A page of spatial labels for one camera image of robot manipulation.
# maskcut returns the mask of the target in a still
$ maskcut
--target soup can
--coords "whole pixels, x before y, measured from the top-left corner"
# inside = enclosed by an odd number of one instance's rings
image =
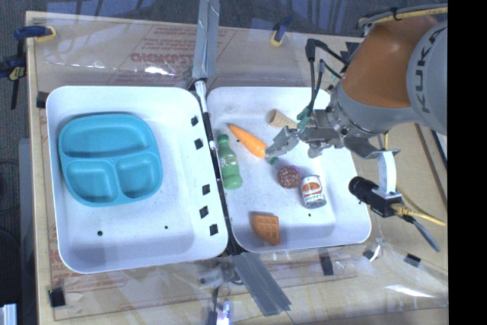
[[[301,195],[303,196],[304,205],[310,209],[323,206],[326,203],[326,197],[318,175],[310,175],[301,180]]]

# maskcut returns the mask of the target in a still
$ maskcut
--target green bottle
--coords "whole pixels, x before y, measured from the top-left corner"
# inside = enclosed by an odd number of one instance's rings
[[[237,155],[230,149],[228,135],[220,134],[217,138],[217,143],[223,187],[227,190],[235,190],[241,187],[244,182],[240,176]]]

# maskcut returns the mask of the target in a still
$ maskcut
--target toy carrot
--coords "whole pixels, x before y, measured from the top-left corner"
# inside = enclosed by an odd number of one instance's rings
[[[266,156],[267,144],[263,140],[238,126],[229,124],[228,128],[253,155],[257,156],[258,158],[264,158]]]

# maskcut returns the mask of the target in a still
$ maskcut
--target blue divided tray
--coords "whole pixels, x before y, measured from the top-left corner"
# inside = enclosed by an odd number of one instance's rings
[[[59,157],[69,192],[88,206],[146,199],[162,183],[154,134],[131,114],[72,119],[59,134]]]

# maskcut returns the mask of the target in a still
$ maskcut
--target white basin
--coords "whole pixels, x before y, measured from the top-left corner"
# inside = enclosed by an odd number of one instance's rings
[[[243,185],[226,191],[225,198],[234,236],[250,252],[356,244],[371,233],[367,205],[349,192],[349,182],[357,175],[349,150],[328,148],[311,159],[307,145],[300,142],[271,166],[249,153],[227,127],[233,123],[271,145],[281,130],[269,125],[272,111],[277,109],[295,119],[309,100],[310,88],[302,87],[219,87],[208,95],[214,137],[227,133],[240,163]],[[321,91],[315,108],[324,109],[328,102],[329,95]],[[288,164],[298,166],[301,176],[320,176],[326,205],[307,209],[298,188],[289,190],[279,185],[277,171]],[[269,244],[257,236],[251,224],[255,212],[279,217],[279,244]]]
[[[164,177],[150,198],[87,206],[65,184],[59,133],[77,116],[113,112],[149,125]],[[106,272],[208,259],[224,251],[228,231],[194,95],[181,88],[65,86],[49,94],[46,114],[59,254],[68,268]]]

